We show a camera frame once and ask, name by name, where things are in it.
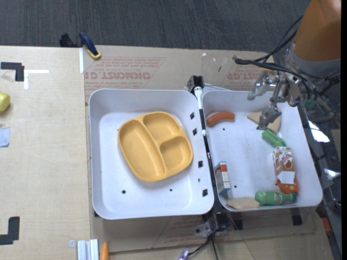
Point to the thin black and white rod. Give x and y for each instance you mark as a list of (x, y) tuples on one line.
[(204, 134)]

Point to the yellow divided plate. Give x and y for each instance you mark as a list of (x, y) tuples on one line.
[(151, 150)]

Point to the small white and blue carton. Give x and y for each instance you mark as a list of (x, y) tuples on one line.
[(223, 177)]

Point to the brown cardboard board, red print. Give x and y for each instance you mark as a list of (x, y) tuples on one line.
[(122, 74)]

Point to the orange toy sausage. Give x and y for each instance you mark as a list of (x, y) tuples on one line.
[(219, 117)]

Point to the tan toy bread slice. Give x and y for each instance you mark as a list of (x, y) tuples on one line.
[(243, 202)]

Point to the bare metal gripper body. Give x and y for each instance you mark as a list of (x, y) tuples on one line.
[(294, 89)]

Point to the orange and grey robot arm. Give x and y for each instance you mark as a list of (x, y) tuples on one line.
[(320, 23)]

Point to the green plastic bottle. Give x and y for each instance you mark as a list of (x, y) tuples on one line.
[(271, 198)]

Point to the green toy bean pods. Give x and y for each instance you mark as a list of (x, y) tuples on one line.
[(272, 138)]

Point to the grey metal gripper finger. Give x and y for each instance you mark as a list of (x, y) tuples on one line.
[(268, 115), (260, 87)]

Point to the white plastic tray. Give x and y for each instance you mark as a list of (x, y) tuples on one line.
[(114, 194), (249, 166)]

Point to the yellow rounded toy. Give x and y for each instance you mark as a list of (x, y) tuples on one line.
[(3, 101)]

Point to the brown and white printed carton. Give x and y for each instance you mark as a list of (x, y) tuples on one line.
[(284, 162)]

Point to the tan triangular bread slice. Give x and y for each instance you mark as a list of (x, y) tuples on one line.
[(275, 123)]

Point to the orange packet with star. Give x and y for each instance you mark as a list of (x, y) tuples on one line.
[(290, 187)]

